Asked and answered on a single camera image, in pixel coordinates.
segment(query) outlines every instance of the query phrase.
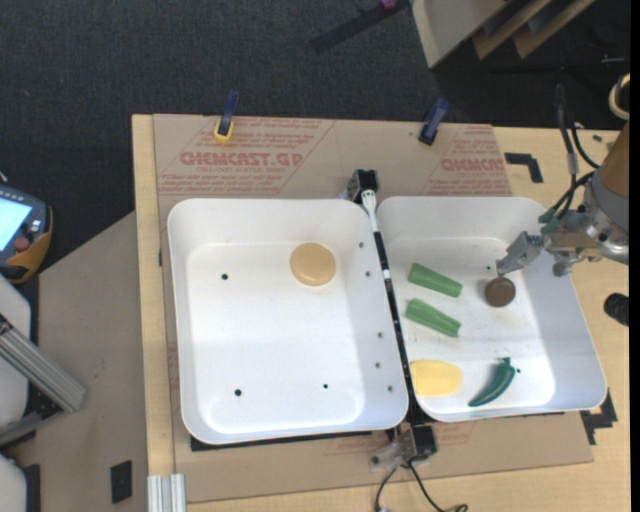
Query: black fabric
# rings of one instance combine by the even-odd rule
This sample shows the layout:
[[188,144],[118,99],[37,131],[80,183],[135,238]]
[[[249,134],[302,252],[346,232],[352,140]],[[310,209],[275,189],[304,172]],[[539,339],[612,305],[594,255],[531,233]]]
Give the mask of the black fabric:
[[599,61],[630,57],[631,0],[527,59],[466,41],[433,69],[407,1],[0,0],[0,170],[53,207],[45,268],[133,210],[132,114],[219,113],[231,89],[238,115],[419,121],[443,97],[446,121],[553,127],[561,79],[577,121],[622,127],[606,97],[629,65]]

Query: device screen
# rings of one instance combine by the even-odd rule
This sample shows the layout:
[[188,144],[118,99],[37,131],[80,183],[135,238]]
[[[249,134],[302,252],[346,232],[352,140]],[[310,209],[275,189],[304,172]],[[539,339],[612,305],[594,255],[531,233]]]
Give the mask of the device screen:
[[31,210],[31,206],[0,197],[0,251],[6,249]]

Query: green chili pepper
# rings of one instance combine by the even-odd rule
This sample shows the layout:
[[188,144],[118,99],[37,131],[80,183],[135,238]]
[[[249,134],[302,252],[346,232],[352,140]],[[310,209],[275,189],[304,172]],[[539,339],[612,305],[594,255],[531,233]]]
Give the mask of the green chili pepper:
[[515,374],[516,369],[511,366],[511,358],[505,357],[496,368],[491,383],[483,389],[477,397],[469,402],[469,407],[488,404],[498,398],[509,387]]

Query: table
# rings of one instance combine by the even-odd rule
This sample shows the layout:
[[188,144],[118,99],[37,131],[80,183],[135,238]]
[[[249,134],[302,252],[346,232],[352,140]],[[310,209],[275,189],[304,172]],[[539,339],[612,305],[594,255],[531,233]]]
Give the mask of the table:
[[[370,136],[385,140],[384,124],[364,121]],[[547,129],[495,128],[500,149],[531,153],[543,170],[544,183],[533,185],[526,168],[507,166],[514,195],[550,204],[568,183],[566,157],[559,134]],[[151,475],[175,472],[173,431],[168,383],[162,271],[158,266],[161,235],[155,184],[153,118],[132,118],[136,217],[140,273],[140,306],[144,361],[147,456]],[[615,139],[611,132],[599,133],[604,142],[582,135],[583,146],[596,160]],[[595,462],[544,469],[500,472],[476,476],[436,479],[426,482],[440,506],[466,502],[471,510],[630,510],[630,416],[628,329],[602,312],[602,304],[613,292],[628,294],[628,268],[602,261],[578,265],[573,280],[587,325],[600,355],[616,407],[618,422],[613,429],[597,432],[593,447]],[[327,491],[191,504],[190,511],[283,511],[372,510],[376,488],[360,486]],[[383,503],[397,511],[425,510],[428,505],[415,483],[389,484]]]

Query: blue clamp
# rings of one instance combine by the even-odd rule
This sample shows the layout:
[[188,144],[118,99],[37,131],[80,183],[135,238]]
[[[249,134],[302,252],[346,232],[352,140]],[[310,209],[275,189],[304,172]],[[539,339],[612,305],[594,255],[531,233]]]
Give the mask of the blue clamp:
[[433,106],[429,115],[426,117],[426,123],[420,131],[418,140],[431,146],[433,141],[436,140],[438,133],[438,125],[449,111],[449,102],[445,99],[439,98],[436,104]]
[[233,132],[233,121],[231,118],[236,111],[239,98],[240,93],[238,91],[229,91],[227,104],[224,106],[222,117],[218,119],[213,129],[214,138],[223,144],[231,138],[231,133]]

